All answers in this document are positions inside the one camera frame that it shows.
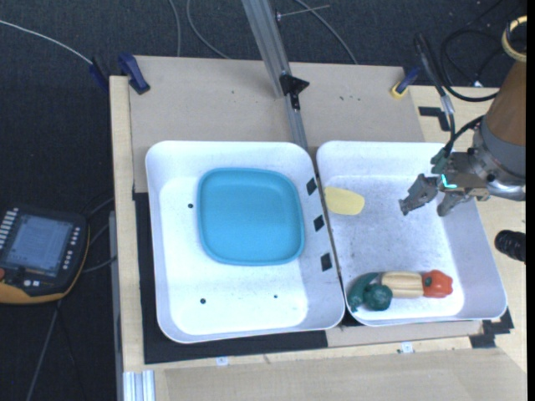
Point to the red bell pepper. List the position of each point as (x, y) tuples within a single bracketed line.
[(438, 284)]

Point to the yellow oval slice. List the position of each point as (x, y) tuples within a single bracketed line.
[(343, 201)]

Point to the black cylinder on white bracket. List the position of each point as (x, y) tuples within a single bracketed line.
[(512, 242)]

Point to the beige corn cob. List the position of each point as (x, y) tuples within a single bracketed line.
[(403, 284)]

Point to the blue plate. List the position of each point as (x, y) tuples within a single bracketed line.
[(251, 215)]

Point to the green chili pepper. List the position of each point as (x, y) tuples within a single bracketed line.
[(356, 291)]

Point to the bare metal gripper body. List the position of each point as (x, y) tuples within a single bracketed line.
[(468, 180)]

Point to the brown cardboard board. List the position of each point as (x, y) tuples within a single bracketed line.
[(217, 107)]

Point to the green broccoli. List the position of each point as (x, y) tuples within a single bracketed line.
[(378, 297)]

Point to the white plastic tray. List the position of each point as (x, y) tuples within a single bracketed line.
[(234, 299), (388, 240)]

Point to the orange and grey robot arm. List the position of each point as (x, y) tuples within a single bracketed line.
[(510, 107)]

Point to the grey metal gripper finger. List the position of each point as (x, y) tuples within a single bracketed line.
[(420, 192), (450, 202)]

